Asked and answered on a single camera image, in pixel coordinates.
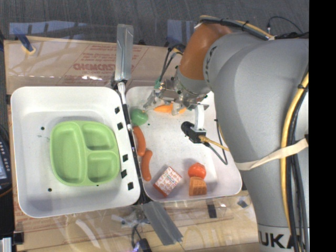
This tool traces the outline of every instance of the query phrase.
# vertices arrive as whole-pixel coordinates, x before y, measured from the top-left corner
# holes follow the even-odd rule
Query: small box
[[[181,179],[182,177],[178,173],[171,167],[168,167],[153,186],[162,193],[163,196],[167,197]]]

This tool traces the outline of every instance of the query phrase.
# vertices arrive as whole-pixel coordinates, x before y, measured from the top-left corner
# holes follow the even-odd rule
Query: green divided plate
[[[70,186],[99,185],[120,170],[114,132],[94,121],[65,121],[50,135],[50,156],[56,178]]]

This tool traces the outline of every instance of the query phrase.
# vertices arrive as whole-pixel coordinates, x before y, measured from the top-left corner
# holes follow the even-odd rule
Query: toy food
[[[182,177],[171,167],[168,167],[153,186],[165,197],[176,187]]]
[[[172,110],[173,110],[173,103],[171,103],[169,105],[164,104],[162,106],[154,108],[154,111],[163,112],[163,113],[171,113]],[[185,110],[186,110],[186,108],[183,108],[178,113],[182,114],[182,113],[185,112]]]
[[[194,163],[189,167],[188,175],[189,177],[197,176],[204,179],[206,176],[205,166],[200,164],[199,162]]]
[[[149,162],[151,160],[152,155],[153,155],[152,151],[146,150],[141,161],[141,174],[142,178],[146,181],[150,181],[152,179],[151,173],[149,171]]]
[[[133,127],[133,133],[138,141],[138,146],[136,148],[139,156],[144,156],[146,151],[146,140],[139,126]]]
[[[202,195],[207,193],[207,187],[205,181],[197,176],[193,176],[190,178],[189,183],[189,195]]]
[[[131,110],[131,121],[134,126],[140,126],[148,121],[148,115],[141,109]]]

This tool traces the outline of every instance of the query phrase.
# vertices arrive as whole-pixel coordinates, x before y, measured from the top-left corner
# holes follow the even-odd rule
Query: wire
[[[219,155],[219,153],[208,143],[208,145],[205,145],[208,148],[210,148],[216,155],[217,157],[225,164],[227,165],[227,161],[224,161],[224,159]]]
[[[8,194],[9,192],[11,192],[12,190],[13,190],[12,187],[10,189],[6,190],[3,194],[0,194],[0,198],[2,198],[3,196],[5,196],[6,194]]]
[[[309,83],[309,73],[306,74],[305,78],[303,79],[301,83],[301,87],[297,90],[291,105],[289,106],[289,109],[287,111],[287,115],[285,118],[285,122],[283,124],[282,129],[282,138],[281,138],[281,148],[284,148],[288,145],[288,132],[290,128],[290,121],[293,116],[293,112],[295,110],[296,105],[298,104],[303,92],[305,91],[306,86]],[[287,199],[287,193],[286,193],[286,158],[280,159],[280,180],[281,180],[281,193],[282,193],[282,200],[283,200],[283,208],[285,211],[285,216],[287,219],[288,227],[290,228],[290,218],[288,213],[288,199]]]
[[[303,89],[303,93],[300,96],[298,103],[295,106],[295,109],[293,111],[293,115],[290,121],[290,126],[288,129],[288,144],[292,145],[295,144],[295,129],[296,129],[296,123],[297,123],[297,117],[299,114],[299,110],[301,108],[301,105],[305,99],[305,95],[307,94],[309,89],[309,84],[306,85],[306,87]],[[298,156],[293,155],[287,158],[286,160],[287,163],[287,171],[292,170],[293,171],[293,176],[294,176],[294,181],[295,181],[295,186],[296,186],[296,193],[297,193],[297,208],[298,208],[298,214],[299,214],[299,228],[300,228],[300,239],[298,240],[300,244],[300,249],[303,251],[303,240],[302,236],[304,236],[305,239],[305,244],[306,244],[306,251],[309,252],[309,234],[308,234],[308,221],[307,221],[307,211],[306,211],[306,201],[305,201],[305,193],[303,190],[303,183],[302,183],[302,176],[301,176],[301,170],[300,170],[300,165],[298,162]],[[291,190],[287,188],[287,195],[290,193],[291,195]]]
[[[137,230],[137,226],[138,226],[139,224],[136,224],[133,228],[132,228],[132,239],[131,239],[131,243],[132,243],[132,247],[134,248],[135,247],[135,242],[134,242],[134,236],[135,236],[135,232],[136,232],[136,234],[138,235],[138,237],[140,238],[140,240],[142,239],[141,238],[141,236],[140,236],[140,234],[139,234],[139,232],[138,232],[138,230]]]
[[[204,136],[204,135],[200,135],[198,137],[202,142],[206,142],[206,143],[211,143],[211,144],[214,144],[216,145],[217,147],[223,149],[223,150],[226,150],[226,151],[230,151],[227,147],[221,145],[221,144],[218,144],[217,142],[213,141],[213,140],[210,140],[208,137]]]
[[[199,17],[199,23],[206,23],[206,24],[221,24],[225,26],[232,26],[241,28],[243,31],[247,31],[248,33],[262,39],[262,40],[269,40],[272,35],[262,31],[256,26],[249,24],[248,22],[242,22],[239,20],[229,20],[229,19],[220,19],[212,16],[202,15]]]
[[[163,75],[166,73],[166,71],[167,71],[167,69],[168,69],[168,66],[170,65],[171,61],[172,61],[173,58],[176,56],[176,54],[183,55],[183,49],[184,49],[184,48],[185,48],[185,46],[182,45],[182,44],[176,44],[176,45],[174,45],[173,47],[168,48],[166,57],[165,57],[165,59],[164,59],[163,68],[162,68],[160,77],[159,77],[159,79],[158,79],[159,82],[162,81]],[[174,51],[174,53],[172,54],[172,56],[170,57],[169,61],[167,62],[168,57],[169,57],[169,54],[170,54],[171,51]]]
[[[289,228],[291,232],[291,238],[293,241],[293,247],[295,252],[299,252],[298,246],[298,237],[296,234],[296,226],[295,226],[295,215],[293,208],[293,197],[292,197],[292,185],[291,185],[291,164],[289,162],[290,157],[287,157],[286,163],[286,195],[287,195],[287,208],[288,208],[288,217],[289,217]]]
[[[223,143],[222,143],[222,138],[221,138],[221,136],[220,136],[221,131],[220,131],[220,129],[219,129],[218,119],[216,119],[215,121],[216,121],[216,127],[217,127],[217,134],[218,134],[219,143],[220,143],[221,145],[223,145]],[[224,159],[225,159],[225,161],[227,162],[228,160],[227,160],[227,157],[226,157],[226,154],[225,154],[225,150],[222,149],[222,152],[223,152]]]
[[[274,18],[279,18],[279,19],[284,19],[284,20],[286,20],[286,21],[288,21],[288,22],[290,22],[291,24],[293,24],[294,26],[295,26],[295,28],[300,32],[300,33],[302,33],[303,34],[303,31],[294,23],[294,22],[292,22],[291,20],[289,20],[289,19],[287,19],[287,18],[284,18],[284,17],[281,17],[281,16],[273,16],[273,17],[270,17],[270,19],[268,20],[268,24],[267,24],[267,30],[268,30],[268,32],[270,33],[270,31],[271,31],[271,20],[272,19],[274,19]]]

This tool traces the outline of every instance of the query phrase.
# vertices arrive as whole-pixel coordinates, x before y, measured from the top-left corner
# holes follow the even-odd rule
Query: toy tomato
[[[189,177],[197,176],[204,179],[206,176],[205,166],[200,164],[199,162],[194,163],[189,167],[188,175]]]

